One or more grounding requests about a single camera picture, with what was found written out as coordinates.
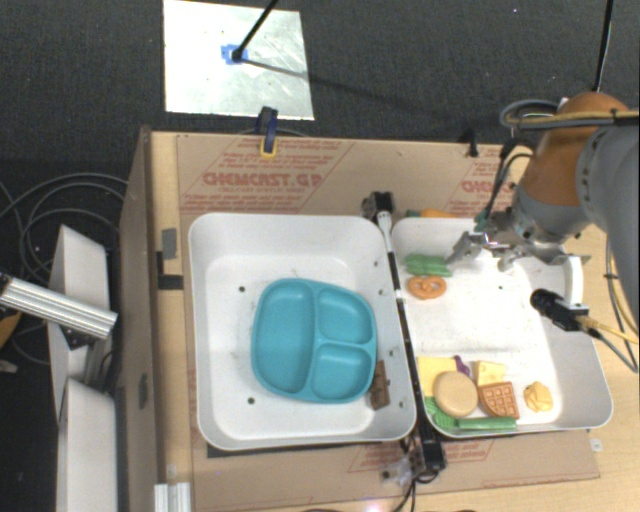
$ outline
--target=binder clip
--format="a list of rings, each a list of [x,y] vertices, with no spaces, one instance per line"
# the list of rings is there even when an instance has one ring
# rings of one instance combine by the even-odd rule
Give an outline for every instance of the binder clip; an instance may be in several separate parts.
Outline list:
[[[264,135],[260,141],[260,156],[262,158],[274,158],[278,141],[276,130],[278,125],[278,111],[269,107],[262,107],[260,115],[256,120],[255,134]]]

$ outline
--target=black carpet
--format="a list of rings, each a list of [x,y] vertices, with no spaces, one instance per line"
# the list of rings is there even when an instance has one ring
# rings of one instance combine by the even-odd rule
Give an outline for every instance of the black carpet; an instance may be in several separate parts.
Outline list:
[[[301,12],[316,121],[282,125],[315,136],[437,141],[473,128],[480,142],[503,142],[501,107],[591,89],[605,3],[283,0],[281,8]],[[639,40],[640,3],[618,0],[603,92],[631,107],[638,106]],[[68,173],[126,178],[142,124],[210,132],[253,126],[249,118],[165,113],[163,73],[160,0],[2,0],[0,181],[17,197]],[[23,203],[22,214],[33,204]],[[0,194],[0,212],[5,205]],[[68,191],[49,207],[69,205],[117,222],[118,202],[99,191]],[[43,259],[59,220],[112,241],[89,219],[51,220],[34,230]],[[18,273],[14,222],[0,218],[0,265]],[[47,357],[42,333],[21,342]],[[0,512],[53,510],[48,370],[9,345],[0,359],[20,366],[16,375],[0,373]]]

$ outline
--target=black connector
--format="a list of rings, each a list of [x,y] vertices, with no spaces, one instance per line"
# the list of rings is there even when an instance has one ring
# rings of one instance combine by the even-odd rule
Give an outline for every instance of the black connector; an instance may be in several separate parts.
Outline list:
[[[538,313],[549,318],[553,325],[563,331],[581,331],[582,325],[576,317],[589,314],[588,307],[582,304],[567,304],[560,295],[549,290],[534,291],[530,302]]]

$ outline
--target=cardboard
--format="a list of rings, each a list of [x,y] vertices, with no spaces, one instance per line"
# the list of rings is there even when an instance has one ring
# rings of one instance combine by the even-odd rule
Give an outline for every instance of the cardboard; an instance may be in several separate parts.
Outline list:
[[[152,327],[143,329],[129,319],[138,336],[125,334],[126,338],[141,346],[130,347],[128,357],[140,360],[129,363],[125,378],[127,389],[137,384],[140,369],[133,366],[151,372],[149,354],[141,352],[146,348],[153,354],[154,373],[149,378],[155,392],[157,452],[152,450],[152,436],[143,434],[140,427],[141,412],[128,407],[130,510],[149,510],[143,502],[147,493],[152,495],[154,477],[168,483],[190,481],[194,510],[200,512],[309,508],[328,502],[397,499],[403,494],[400,486],[383,484],[381,479],[381,470],[402,456],[397,442],[257,454],[220,454],[207,448],[195,419],[186,233],[193,219],[207,211],[357,215],[360,201],[374,190],[394,193],[397,217],[409,208],[425,207],[468,216],[477,213],[488,198],[499,148],[481,146],[480,157],[472,159],[463,144],[282,138],[276,159],[261,160],[258,146],[259,138],[254,136],[150,133],[138,149],[138,159],[141,151],[147,155],[146,178],[141,177],[145,166],[137,160],[123,218],[136,224],[127,227],[124,236],[134,244],[137,230],[137,253],[131,252],[131,246],[123,267],[129,260],[137,261],[136,268],[128,271],[132,282],[125,291],[135,293],[139,303],[129,299],[128,305],[132,311],[137,308]],[[141,182],[145,179],[146,203],[139,195],[144,195]],[[508,202],[509,191],[504,190],[498,207]],[[146,230],[141,225],[145,215]],[[178,250],[165,259],[162,233],[173,229]],[[145,233],[147,247],[140,242]],[[158,288],[161,276],[181,277],[184,289]],[[140,281],[142,290],[134,291],[133,283]],[[145,311],[147,304],[150,311]],[[129,394],[134,395],[127,391],[127,402]],[[149,419],[148,410],[142,413]],[[449,467],[419,493],[599,475],[583,431],[452,442],[446,452]],[[133,460],[143,456],[144,461]],[[157,472],[152,469],[154,462]]]

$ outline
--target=blue clip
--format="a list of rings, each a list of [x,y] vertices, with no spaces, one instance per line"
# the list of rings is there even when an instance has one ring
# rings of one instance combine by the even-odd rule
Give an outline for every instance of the blue clip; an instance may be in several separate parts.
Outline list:
[[[262,107],[254,133],[256,135],[264,135],[260,142],[260,155],[264,158],[273,158],[276,156],[276,131],[278,126],[278,111],[269,107]]]
[[[242,51],[242,60],[239,60],[238,62],[234,61],[231,58],[231,53],[236,48],[238,48],[237,44],[224,44],[220,47],[220,51],[222,52],[222,58],[227,64],[242,64],[243,60],[249,59],[249,50],[245,49]]]

